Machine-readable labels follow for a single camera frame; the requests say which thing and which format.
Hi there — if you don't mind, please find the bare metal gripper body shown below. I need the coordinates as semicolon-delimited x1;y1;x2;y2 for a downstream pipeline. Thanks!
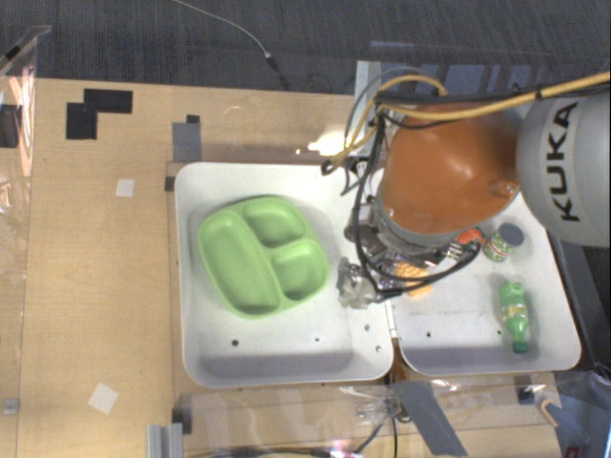
337;248;443;310

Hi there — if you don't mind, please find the orange toy food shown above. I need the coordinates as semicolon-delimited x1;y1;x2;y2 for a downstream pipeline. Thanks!
397;261;433;301

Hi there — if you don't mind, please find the white plastic tray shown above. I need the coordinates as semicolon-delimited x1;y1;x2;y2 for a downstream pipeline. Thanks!
387;192;583;377
173;160;395;390

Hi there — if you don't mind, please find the green divided plate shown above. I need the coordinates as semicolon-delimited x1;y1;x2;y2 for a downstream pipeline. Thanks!
196;194;331;322

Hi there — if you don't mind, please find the small green can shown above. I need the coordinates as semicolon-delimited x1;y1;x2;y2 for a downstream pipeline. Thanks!
482;221;526;263

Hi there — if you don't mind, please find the green plastic bottle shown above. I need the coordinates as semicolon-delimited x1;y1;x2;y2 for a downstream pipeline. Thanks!
496;281;531;355

